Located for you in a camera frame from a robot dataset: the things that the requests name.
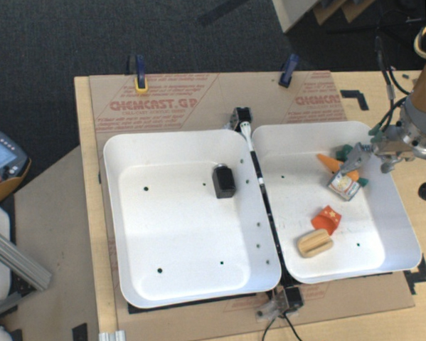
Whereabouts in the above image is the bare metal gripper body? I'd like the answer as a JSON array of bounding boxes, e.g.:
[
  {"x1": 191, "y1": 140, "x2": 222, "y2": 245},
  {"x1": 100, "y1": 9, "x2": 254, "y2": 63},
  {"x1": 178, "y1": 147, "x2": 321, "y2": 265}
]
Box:
[{"x1": 371, "y1": 122, "x2": 426, "y2": 165}]

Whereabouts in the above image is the dark green toy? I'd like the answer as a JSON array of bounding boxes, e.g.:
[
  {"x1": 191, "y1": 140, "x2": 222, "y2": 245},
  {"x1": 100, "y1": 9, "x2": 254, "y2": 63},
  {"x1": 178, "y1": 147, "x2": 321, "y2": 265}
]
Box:
[{"x1": 335, "y1": 143, "x2": 355, "y2": 162}]

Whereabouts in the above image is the orange carrot with green top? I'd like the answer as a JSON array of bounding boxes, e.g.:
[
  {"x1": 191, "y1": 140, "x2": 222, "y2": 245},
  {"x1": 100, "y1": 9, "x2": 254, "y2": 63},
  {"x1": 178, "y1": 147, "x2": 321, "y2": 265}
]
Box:
[{"x1": 315, "y1": 150, "x2": 370, "y2": 191}]

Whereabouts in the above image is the white plastic tray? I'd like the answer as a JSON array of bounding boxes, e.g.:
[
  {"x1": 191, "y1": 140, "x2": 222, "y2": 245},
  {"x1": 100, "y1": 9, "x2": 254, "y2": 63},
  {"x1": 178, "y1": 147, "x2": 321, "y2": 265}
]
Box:
[
  {"x1": 102, "y1": 125, "x2": 284, "y2": 311},
  {"x1": 250, "y1": 117, "x2": 425, "y2": 288}
]

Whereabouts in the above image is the red packet with yellow stars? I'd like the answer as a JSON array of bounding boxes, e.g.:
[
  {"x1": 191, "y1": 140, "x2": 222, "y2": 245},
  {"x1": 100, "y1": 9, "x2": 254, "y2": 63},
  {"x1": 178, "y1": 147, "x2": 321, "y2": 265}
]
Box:
[{"x1": 309, "y1": 204, "x2": 344, "y2": 237}]

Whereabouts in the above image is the tan toy bread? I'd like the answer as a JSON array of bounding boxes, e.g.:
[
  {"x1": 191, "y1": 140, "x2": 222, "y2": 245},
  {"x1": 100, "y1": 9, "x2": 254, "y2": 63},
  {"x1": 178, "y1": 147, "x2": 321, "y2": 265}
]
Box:
[{"x1": 295, "y1": 228, "x2": 335, "y2": 259}]

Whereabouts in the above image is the thin black and white rod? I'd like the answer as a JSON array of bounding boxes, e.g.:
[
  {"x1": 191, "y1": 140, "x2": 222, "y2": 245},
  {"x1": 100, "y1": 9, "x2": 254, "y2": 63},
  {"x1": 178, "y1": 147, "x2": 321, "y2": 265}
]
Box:
[{"x1": 239, "y1": 119, "x2": 289, "y2": 290}]

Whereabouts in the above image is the black bottle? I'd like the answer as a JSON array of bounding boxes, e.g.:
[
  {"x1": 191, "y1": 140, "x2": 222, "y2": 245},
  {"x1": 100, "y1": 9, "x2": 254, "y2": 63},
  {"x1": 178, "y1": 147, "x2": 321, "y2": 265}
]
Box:
[{"x1": 211, "y1": 162, "x2": 238, "y2": 200}]

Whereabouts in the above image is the brown cardboard board red print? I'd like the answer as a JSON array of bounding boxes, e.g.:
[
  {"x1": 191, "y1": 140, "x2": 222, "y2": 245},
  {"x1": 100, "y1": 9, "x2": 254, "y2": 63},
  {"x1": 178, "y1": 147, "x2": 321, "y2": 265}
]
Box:
[{"x1": 88, "y1": 58, "x2": 418, "y2": 341}]

